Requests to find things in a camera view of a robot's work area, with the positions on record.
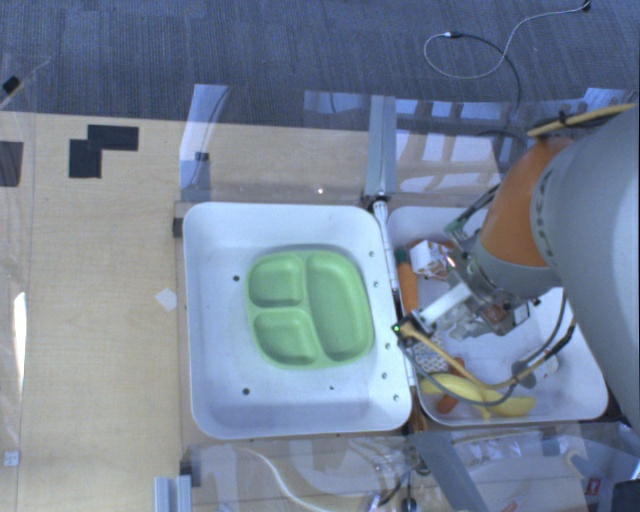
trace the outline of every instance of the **clear plastic panel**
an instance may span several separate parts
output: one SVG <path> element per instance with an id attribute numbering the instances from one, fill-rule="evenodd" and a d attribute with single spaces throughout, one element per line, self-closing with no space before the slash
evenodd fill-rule
<path id="1" fill-rule="evenodd" d="M 17 498 L 35 181 L 35 75 L 46 62 L 5 54 L 0 63 L 0 510 L 14 510 Z"/>
<path id="2" fill-rule="evenodd" d="M 180 148 L 182 200 L 358 204 L 374 158 L 371 96 L 305 91 L 280 116 L 269 110 L 268 98 L 259 88 L 195 86 Z M 534 123 L 560 110 L 580 113 L 636 98 L 589 88 L 582 98 L 517 108 L 396 99 L 390 207 L 467 206 L 533 144 L 526 132 Z"/>
<path id="3" fill-rule="evenodd" d="M 442 435 L 202 445 L 183 469 L 195 511 L 400 512 L 414 503 L 418 511 L 586 512 L 611 510 L 614 486 L 635 478 L 640 463 L 640 439 L 620 423 L 461 430 L 445 433 L 447 463 L 462 468 L 447 480 L 416 448 Z M 465 486 L 479 501 L 465 502 Z"/>
<path id="4" fill-rule="evenodd" d="M 297 122 L 287 117 L 278 125 L 273 113 L 252 108 L 267 94 L 194 88 L 180 148 L 183 201 L 356 204 L 364 188 L 370 97 L 306 91 L 291 100 Z"/>

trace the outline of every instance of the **black cable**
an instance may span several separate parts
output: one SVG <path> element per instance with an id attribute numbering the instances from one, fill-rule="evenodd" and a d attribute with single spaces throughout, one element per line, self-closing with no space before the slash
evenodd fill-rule
<path id="1" fill-rule="evenodd" d="M 411 502 L 413 500 L 413 498 L 411 497 L 411 475 L 412 472 L 409 472 L 409 479 L 407 480 L 407 497 L 405 498 L 405 500 L 407 501 L 407 510 L 411 510 Z"/>
<path id="2" fill-rule="evenodd" d="M 411 361 L 411 364 L 413 364 L 414 368 L 418 370 L 418 373 L 420 373 L 425 379 L 431 382 L 431 384 L 437 387 L 440 391 L 455 398 L 459 402 L 469 404 L 469 405 L 477 405 L 479 407 L 495 407 L 497 405 L 500 405 L 506 402 L 511 397 L 511 395 L 513 394 L 513 391 L 517 386 L 517 384 L 512 384 L 511 386 L 509 386 L 509 388 L 507 389 L 507 391 L 502 397 L 500 397 L 498 400 L 493 400 L 491 402 L 480 402 L 478 400 L 471 400 L 469 398 L 465 398 L 464 396 L 454 393 L 453 391 L 448 389 L 446 386 L 443 386 L 431 374 L 426 372 L 422 368 L 422 366 L 420 366 L 420 363 L 418 363 L 418 361 L 413 356 L 413 354 L 410 354 L 409 351 L 404 346 L 402 346 L 402 343 L 398 343 L 398 346 L 400 347 L 400 350 L 402 351 L 402 353 L 409 359 L 409 361 Z"/>
<path id="3" fill-rule="evenodd" d="M 527 140 L 524 137 L 522 137 L 522 135 L 518 135 L 515 132 L 505 130 L 503 128 L 491 128 L 488 130 L 482 130 L 481 132 L 476 133 L 475 136 L 482 137 L 483 135 L 495 135 L 495 134 L 508 135 L 509 137 L 516 139 L 520 144 L 522 144 L 522 147 L 524 149 L 527 149 Z"/>
<path id="4" fill-rule="evenodd" d="M 567 294 L 563 292 L 562 304 L 560 305 L 560 312 L 558 313 L 558 320 L 556 321 L 556 325 L 554 326 L 553 331 L 551 332 L 547 340 L 542 344 L 542 346 L 523 361 L 523 367 L 527 366 L 531 361 L 533 361 L 540 354 L 542 354 L 549 347 L 549 345 L 551 345 L 551 343 L 553 342 L 553 339 L 556 337 L 556 335 L 558 334 L 558 331 L 560 330 L 560 326 L 562 325 L 562 320 L 564 318 L 564 312 L 565 312 L 566 306 L 567 306 Z"/>
<path id="5" fill-rule="evenodd" d="M 412 471 L 413 471 L 413 468 L 409 469 L 400 478 L 398 478 L 396 485 L 393 487 L 393 489 L 391 489 L 391 491 L 389 491 L 389 494 L 387 494 L 383 499 L 381 499 L 378 502 L 378 507 L 384 507 L 387 503 L 389 503 L 393 499 L 393 497 L 396 494 L 398 494 L 398 491 L 402 487 L 404 480 L 407 478 L 407 476 L 411 474 Z"/>
<path id="6" fill-rule="evenodd" d="M 460 230 L 464 227 L 467 221 L 481 208 L 488 205 L 493 198 L 495 197 L 496 192 L 500 188 L 500 183 L 494 185 L 489 190 L 487 190 L 484 194 L 482 194 L 475 202 L 469 206 L 464 212 L 462 212 L 458 217 L 455 218 L 452 222 L 445 226 L 445 233 L 452 233 L 456 230 Z"/>
<path id="7" fill-rule="evenodd" d="M 469 39 L 475 39 L 476 41 L 480 41 L 481 43 L 484 43 L 484 44 L 490 46 L 495 51 L 497 51 L 500 55 L 503 55 L 502 50 L 500 49 L 499 46 L 497 46 L 496 44 L 492 43 L 488 39 L 485 39 L 484 37 L 480 37 L 480 36 L 477 36 L 475 34 L 467 34 L 467 33 L 464 33 L 464 32 L 455 32 L 455 33 L 452 33 L 452 34 L 454 34 L 454 36 L 452 36 L 452 39 L 461 39 L 461 38 L 464 38 L 464 37 L 468 37 Z M 511 71 L 513 72 L 513 76 L 516 79 L 516 84 L 517 84 L 517 88 L 518 88 L 518 92 L 517 92 L 517 96 L 516 96 L 516 105 L 513 108 L 513 113 L 515 113 L 520 108 L 520 102 L 522 101 L 522 83 L 520 82 L 520 75 L 518 75 L 518 72 L 516 71 L 516 67 L 513 64 L 513 61 L 506 54 L 504 54 L 504 60 L 509 65 L 509 67 L 511 68 Z"/>
<path id="8" fill-rule="evenodd" d="M 567 329 L 567 332 L 564 334 L 564 336 L 562 338 L 560 338 L 558 340 L 558 343 L 556 343 L 553 348 L 547 352 L 547 354 L 544 356 L 545 360 L 550 359 L 551 357 L 555 356 L 558 352 L 560 352 L 564 347 L 567 346 L 567 343 L 569 343 L 571 341 L 571 338 L 573 336 L 573 332 L 576 330 L 576 324 L 573 322 L 573 320 L 571 321 L 571 325 L 569 326 L 569 328 Z"/>
<path id="9" fill-rule="evenodd" d="M 333 93 L 332 92 L 329 93 L 329 103 L 331 104 L 331 112 L 333 112 L 334 114 L 337 114 L 338 111 L 336 110 L 336 104 L 333 101 Z"/>

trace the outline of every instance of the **green plastic tray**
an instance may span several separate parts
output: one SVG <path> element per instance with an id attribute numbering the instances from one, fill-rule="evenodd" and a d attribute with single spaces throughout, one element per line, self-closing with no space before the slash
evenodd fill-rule
<path id="1" fill-rule="evenodd" d="M 373 322 L 360 273 L 327 250 L 269 254 L 246 279 L 247 311 L 262 357 L 281 368 L 353 362 L 373 345 Z"/>

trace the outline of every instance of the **white sink basin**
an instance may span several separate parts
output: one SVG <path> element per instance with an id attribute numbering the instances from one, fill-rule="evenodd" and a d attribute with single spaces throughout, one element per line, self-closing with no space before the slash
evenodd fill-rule
<path id="1" fill-rule="evenodd" d="M 357 361 L 283 369 L 258 353 L 244 279 L 260 256 L 295 248 L 334 250 L 358 268 L 374 341 Z M 248 439 L 388 431 L 406 421 L 411 397 L 373 216 L 349 206 L 203 203 L 185 217 L 184 250 L 191 405 L 203 432 Z"/>

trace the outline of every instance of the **banana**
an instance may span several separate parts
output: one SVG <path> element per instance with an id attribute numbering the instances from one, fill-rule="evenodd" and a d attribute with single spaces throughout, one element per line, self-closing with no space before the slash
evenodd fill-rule
<path id="1" fill-rule="evenodd" d="M 434 373 L 431 375 L 445 388 L 451 390 L 451 392 L 460 395 L 467 400 L 474 400 L 477 402 L 493 402 L 499 400 L 502 396 L 497 391 L 488 389 L 481 389 L 475 384 L 472 384 L 467 379 L 451 375 L 450 373 Z M 420 384 L 420 389 L 423 393 L 435 394 L 442 393 L 434 384 L 428 380 L 423 380 Z M 487 419 L 490 417 L 489 411 L 506 417 L 519 417 L 529 413 L 533 406 L 536 404 L 536 399 L 531 396 L 515 396 L 508 398 L 504 403 L 500 405 L 494 405 L 491 407 L 474 406 L 480 411 L 482 417 Z"/>

